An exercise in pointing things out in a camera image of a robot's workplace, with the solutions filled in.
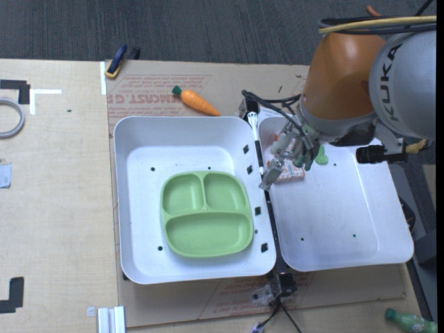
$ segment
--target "yellow cable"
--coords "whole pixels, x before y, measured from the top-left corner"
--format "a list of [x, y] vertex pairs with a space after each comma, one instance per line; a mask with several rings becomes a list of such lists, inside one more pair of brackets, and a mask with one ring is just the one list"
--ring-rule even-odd
[[374, 26], [390, 26], [390, 25], [413, 25], [436, 22], [436, 15], [434, 16], [412, 16], [412, 17], [391, 17], [388, 19], [374, 19], [369, 21], [350, 22], [349, 24], [341, 24], [332, 27], [325, 27], [318, 29], [319, 33], [330, 33], [342, 30], [351, 30], [353, 28], [374, 27]]
[[405, 147], [405, 153], [417, 154], [427, 144], [426, 139], [420, 140], [418, 143], [413, 143]]

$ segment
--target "table surface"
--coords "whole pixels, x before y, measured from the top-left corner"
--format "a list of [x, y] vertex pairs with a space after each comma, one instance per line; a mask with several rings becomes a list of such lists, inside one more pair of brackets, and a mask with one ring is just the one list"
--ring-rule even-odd
[[[12, 164], [0, 189], [0, 300], [11, 278], [24, 278], [24, 306], [0, 314], [2, 332], [95, 332], [88, 307], [119, 304], [114, 240], [107, 99], [100, 62], [2, 60], [0, 79], [26, 80], [35, 114], [0, 139], [0, 158]], [[0, 90], [11, 97], [10, 91]], [[11, 118], [0, 110], [0, 131]], [[399, 332], [384, 311], [419, 313], [405, 264], [404, 297], [291, 311], [302, 332]], [[268, 314], [133, 328], [132, 332], [249, 332]], [[267, 332], [295, 332], [283, 312]]]

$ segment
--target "green plate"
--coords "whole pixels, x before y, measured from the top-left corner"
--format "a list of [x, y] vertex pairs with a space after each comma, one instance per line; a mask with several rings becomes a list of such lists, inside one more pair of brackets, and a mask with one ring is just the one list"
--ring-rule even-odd
[[166, 241], [184, 257], [238, 253], [253, 238], [246, 191], [229, 173], [193, 171], [172, 176], [162, 187], [160, 208]]

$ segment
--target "white tray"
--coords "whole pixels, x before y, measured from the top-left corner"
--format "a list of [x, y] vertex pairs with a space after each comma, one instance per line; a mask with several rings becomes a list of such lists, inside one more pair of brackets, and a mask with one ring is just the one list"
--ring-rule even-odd
[[[259, 122], [264, 157], [285, 122]], [[313, 163], [303, 180], [271, 187], [285, 262], [318, 271], [410, 260], [413, 240], [388, 164], [357, 163], [356, 147], [324, 147], [326, 165]]]
[[[255, 140], [245, 121], [236, 117], [127, 117], [115, 126], [114, 149], [121, 266], [130, 280], [156, 284], [256, 276], [272, 270], [276, 249], [264, 193], [258, 187]], [[230, 173], [244, 185], [253, 215], [253, 240], [247, 249], [232, 255], [182, 257], [168, 247], [163, 235], [161, 188], [170, 176], [209, 168]]]

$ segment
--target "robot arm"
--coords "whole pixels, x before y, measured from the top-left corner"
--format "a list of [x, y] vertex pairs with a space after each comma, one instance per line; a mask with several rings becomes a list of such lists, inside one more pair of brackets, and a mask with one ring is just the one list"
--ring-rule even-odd
[[386, 42], [328, 33], [288, 118], [262, 189], [276, 181], [285, 159], [308, 171], [321, 144], [361, 146], [376, 138], [382, 145], [358, 148], [358, 162], [405, 160], [402, 136], [436, 138], [436, 31], [400, 33]]

